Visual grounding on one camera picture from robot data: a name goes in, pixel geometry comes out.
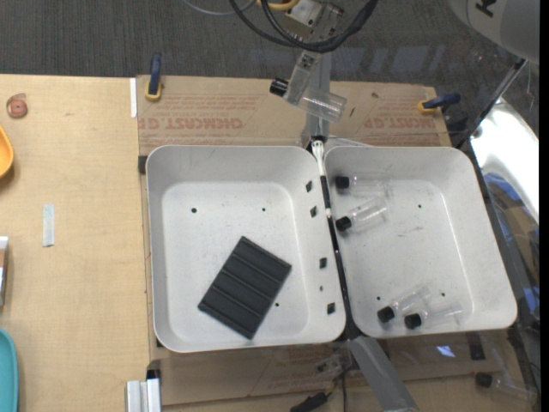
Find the black connector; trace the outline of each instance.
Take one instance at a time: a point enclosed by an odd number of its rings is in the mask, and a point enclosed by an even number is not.
[[[312,397],[307,397],[305,401],[298,404],[297,406],[293,406],[290,409],[290,412],[309,412],[310,410],[320,408],[328,401],[328,397],[329,394],[326,394],[325,392],[319,392]]]

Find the blue object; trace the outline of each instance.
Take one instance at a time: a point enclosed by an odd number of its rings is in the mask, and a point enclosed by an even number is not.
[[[151,58],[151,80],[148,84],[148,94],[157,94],[160,84],[160,62],[162,54],[156,52]]]
[[[0,412],[17,412],[19,370],[14,341],[0,328]]]
[[[462,100],[462,97],[459,93],[441,94],[432,100],[424,102],[422,106],[423,108],[437,108],[438,106],[444,108],[457,104],[460,100]]]

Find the gray cable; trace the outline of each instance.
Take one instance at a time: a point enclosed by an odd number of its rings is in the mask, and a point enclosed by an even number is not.
[[[201,14],[205,14],[205,15],[213,15],[213,16],[217,16],[217,17],[227,17],[227,16],[230,16],[230,15],[235,15],[236,12],[235,11],[232,11],[232,12],[212,12],[210,10],[207,10],[207,9],[202,9],[202,8],[199,8],[198,6],[195,6],[194,4],[192,4],[191,2],[189,2],[189,0],[180,0],[185,6],[187,6],[188,8],[191,8],[197,12],[200,12]],[[249,8],[251,8],[254,4],[256,4],[256,1],[257,0],[250,0],[247,4],[245,4],[242,8],[240,8],[240,11],[245,11]]]

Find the white plastic tray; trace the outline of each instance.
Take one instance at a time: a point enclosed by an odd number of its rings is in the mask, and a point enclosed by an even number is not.
[[[148,157],[147,177],[154,329],[164,346],[185,353],[331,342],[342,333],[340,284],[309,153],[165,146]],[[197,308],[241,236],[292,265],[251,341]]]
[[[338,175],[384,173],[389,221],[339,234],[353,319],[368,336],[394,337],[505,328],[516,301],[471,161],[453,148],[336,147],[325,156],[335,218],[364,198],[342,194]],[[417,285],[431,306],[458,301],[462,321],[409,330],[377,311]]]

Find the wooden table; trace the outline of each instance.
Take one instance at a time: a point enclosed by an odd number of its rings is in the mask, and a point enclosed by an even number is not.
[[[137,126],[128,79],[0,76],[0,102],[26,93],[25,118],[0,124],[15,149],[0,180],[10,237],[0,326],[14,339],[20,411],[123,411],[124,386],[150,362]],[[55,244],[42,246],[43,206]],[[516,371],[512,350],[505,356]],[[528,410],[480,395],[471,377],[407,382],[423,411]],[[288,410],[304,394],[166,410]],[[350,406],[378,410],[368,388]],[[341,393],[322,410],[341,410]]]

